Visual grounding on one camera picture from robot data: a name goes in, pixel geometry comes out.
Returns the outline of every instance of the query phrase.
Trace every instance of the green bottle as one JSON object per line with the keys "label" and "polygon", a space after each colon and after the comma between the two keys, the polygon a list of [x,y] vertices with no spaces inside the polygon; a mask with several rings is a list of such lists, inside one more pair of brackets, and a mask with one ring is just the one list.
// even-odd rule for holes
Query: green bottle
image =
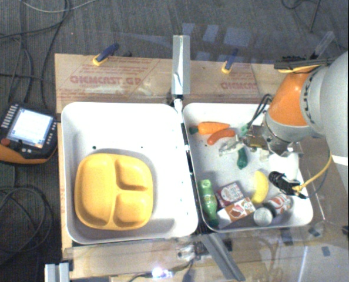
{"label": "green bottle", "polygon": [[219,221],[216,217],[217,200],[210,180],[198,181],[198,191],[202,204],[202,210],[208,219],[208,224],[211,227],[217,227],[219,225]]}

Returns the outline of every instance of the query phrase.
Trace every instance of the yellow cable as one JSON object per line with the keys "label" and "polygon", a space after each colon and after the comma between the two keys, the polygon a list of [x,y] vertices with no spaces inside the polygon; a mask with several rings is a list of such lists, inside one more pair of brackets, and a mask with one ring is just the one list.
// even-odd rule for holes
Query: yellow cable
{"label": "yellow cable", "polygon": [[328,161],[327,161],[325,167],[323,167],[322,170],[321,170],[320,172],[318,172],[315,176],[313,176],[313,177],[311,177],[310,179],[308,179],[305,183],[303,183],[303,184],[301,184],[301,185],[299,185],[299,186],[294,186],[294,187],[292,187],[292,189],[293,189],[294,191],[296,191],[297,193],[301,192],[301,191],[304,189],[304,187],[306,187],[307,185],[309,185],[309,184],[310,184],[311,182],[313,182],[314,180],[318,179],[318,178],[328,169],[328,167],[329,167],[330,164],[331,164],[332,159],[333,159],[333,156],[332,156],[332,154],[331,154],[331,152],[330,152],[330,157],[328,158]]}

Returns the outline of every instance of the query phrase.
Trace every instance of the orange toy carrot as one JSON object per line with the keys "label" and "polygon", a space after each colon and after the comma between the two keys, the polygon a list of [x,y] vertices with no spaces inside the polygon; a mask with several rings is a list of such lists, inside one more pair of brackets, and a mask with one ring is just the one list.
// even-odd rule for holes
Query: orange toy carrot
{"label": "orange toy carrot", "polygon": [[219,130],[227,129],[229,124],[221,122],[205,121],[198,124],[197,127],[192,127],[190,133],[199,132],[201,135],[211,135]]}
{"label": "orange toy carrot", "polygon": [[213,133],[207,140],[208,145],[214,145],[216,141],[225,137],[234,137],[236,135],[233,129],[222,129],[218,130],[216,133]]}

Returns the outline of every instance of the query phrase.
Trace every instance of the banana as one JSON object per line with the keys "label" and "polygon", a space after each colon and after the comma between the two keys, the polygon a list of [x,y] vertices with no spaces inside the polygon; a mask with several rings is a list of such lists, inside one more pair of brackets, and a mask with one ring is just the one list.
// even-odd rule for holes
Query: banana
{"label": "banana", "polygon": [[269,180],[267,176],[259,170],[254,173],[254,187],[256,191],[251,197],[251,202],[253,204],[260,204],[269,192]]}

